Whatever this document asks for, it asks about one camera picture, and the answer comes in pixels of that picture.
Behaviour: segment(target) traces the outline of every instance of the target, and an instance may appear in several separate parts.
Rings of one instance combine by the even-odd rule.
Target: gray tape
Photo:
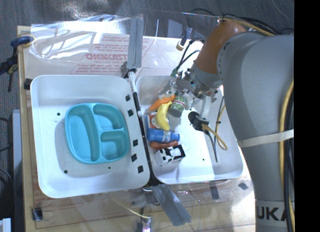
[[[141,67],[143,37],[144,20],[141,16],[136,16],[131,19],[130,25],[128,60],[126,65],[129,70]]]
[[[174,226],[191,222],[191,216],[172,191],[169,185],[159,184],[151,187],[155,198]]]

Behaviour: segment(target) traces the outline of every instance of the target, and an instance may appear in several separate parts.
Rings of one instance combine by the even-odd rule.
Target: white tray
[[[125,79],[113,75],[41,75],[32,81],[30,90],[38,181],[44,194],[65,198],[136,189],[148,182],[150,170],[138,116]],[[73,158],[64,120],[67,110],[80,103],[107,103],[122,112],[131,141],[125,157],[100,164]]]
[[[143,115],[150,113],[148,108],[158,98],[158,93],[163,90],[169,80],[174,80],[174,78],[171,76],[142,76],[138,79],[137,89]],[[217,100],[211,104],[208,117],[209,126],[213,130],[222,99],[221,91],[215,97]],[[199,113],[201,101],[192,110]],[[185,151],[185,158],[180,162],[159,166],[155,160],[156,150],[148,147],[153,173],[157,179],[165,184],[184,184],[239,177],[243,172],[244,163],[227,112],[222,113],[218,133],[228,146],[228,150],[222,150],[216,144],[218,162],[215,161],[209,137],[190,125],[189,112],[189,110],[184,110],[181,118],[168,114],[171,129],[174,133],[180,134],[179,143]]]

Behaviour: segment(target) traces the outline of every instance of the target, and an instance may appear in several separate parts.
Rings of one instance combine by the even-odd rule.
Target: gray carpet
[[[165,28],[169,18],[162,15],[161,11],[182,13],[199,9],[194,12],[209,14],[200,10],[205,9],[217,16],[233,14],[237,17],[253,18],[281,34],[293,34],[295,25],[294,0],[0,0],[0,5],[0,62],[5,62],[12,55],[10,43],[17,37],[18,25],[74,21],[101,14],[126,17],[139,13],[152,14],[161,18],[162,28]],[[158,32],[158,36],[167,37],[168,30]],[[13,74],[11,92],[8,92],[8,85],[9,75],[0,75],[0,117],[5,119],[11,119],[13,110],[19,109],[17,72]],[[11,123],[5,119],[0,119],[0,168],[12,175],[12,147],[1,150],[12,141]],[[13,215],[10,183],[8,175],[0,171],[0,219]]]

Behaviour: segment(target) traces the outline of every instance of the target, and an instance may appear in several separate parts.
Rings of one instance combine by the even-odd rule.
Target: plastic toy banana
[[[172,104],[172,101],[169,101],[168,103],[163,103],[160,105],[156,112],[155,119],[158,123],[158,125],[165,131],[170,130],[169,120],[167,117],[167,111],[170,105]]]

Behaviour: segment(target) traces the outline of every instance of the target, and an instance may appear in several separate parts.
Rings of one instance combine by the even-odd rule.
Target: blue divided plate
[[[130,149],[127,123],[120,110],[106,103],[82,103],[65,114],[65,133],[72,156],[86,164],[123,158]]]

